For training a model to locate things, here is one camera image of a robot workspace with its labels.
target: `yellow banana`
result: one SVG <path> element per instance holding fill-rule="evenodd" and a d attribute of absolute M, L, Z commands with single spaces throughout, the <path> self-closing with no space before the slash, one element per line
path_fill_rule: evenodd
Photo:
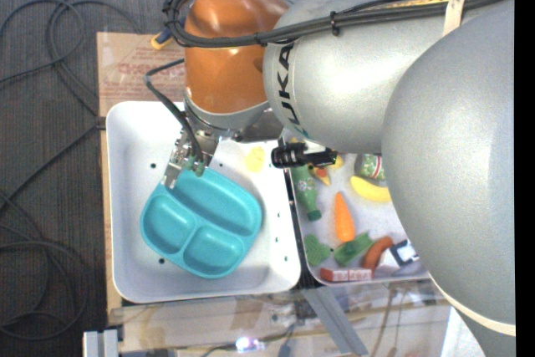
<path fill-rule="evenodd" d="M 358 176 L 352 176 L 349 181 L 351 182 L 353 189 L 355 189 L 355 191 L 363 198 L 375 202 L 392 201 L 392 198 L 390 197 L 390 191 L 386 186 L 376 186 Z"/>

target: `orange carrot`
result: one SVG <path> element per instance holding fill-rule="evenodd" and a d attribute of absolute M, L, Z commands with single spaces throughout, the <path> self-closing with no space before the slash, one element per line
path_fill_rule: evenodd
<path fill-rule="evenodd" d="M 336 192 L 334 197 L 334 224 L 336 236 L 340 241 L 348 242 L 354 239 L 353 218 L 341 192 Z"/>
<path fill-rule="evenodd" d="M 390 248 L 394 245 L 392 238 L 386 236 L 379 238 L 372 246 L 368 249 L 368 252 L 364 256 L 364 261 L 362 262 L 362 268 L 368 268 L 372 271 L 377 268 L 377 263 L 379 263 L 379 258 L 383 251 L 387 248 Z"/>

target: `dark floor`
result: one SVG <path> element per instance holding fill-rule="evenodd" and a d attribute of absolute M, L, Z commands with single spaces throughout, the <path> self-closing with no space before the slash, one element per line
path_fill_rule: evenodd
<path fill-rule="evenodd" d="M 0 0 L 0 355 L 81 355 L 106 327 L 95 33 L 157 33 L 163 0 L 67 0 L 52 33 L 65 0 L 35 1 Z"/>

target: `green bottle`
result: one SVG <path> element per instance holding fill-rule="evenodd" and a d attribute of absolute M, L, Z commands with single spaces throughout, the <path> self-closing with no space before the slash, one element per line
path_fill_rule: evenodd
<path fill-rule="evenodd" d="M 295 196 L 307 211 L 309 221 L 314 222 L 321 218 L 321 212 L 316 206 L 318 190 L 314 178 L 310 175 L 308 166 L 294 166 L 290 168 Z"/>

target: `blue plate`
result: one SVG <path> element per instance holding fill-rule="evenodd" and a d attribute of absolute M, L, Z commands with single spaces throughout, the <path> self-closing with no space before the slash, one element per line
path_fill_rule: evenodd
<path fill-rule="evenodd" d="M 257 199 L 206 168 L 158 184 L 141 213 L 141 235 L 163 258 L 203 278 L 221 278 L 247 255 L 262 223 Z"/>

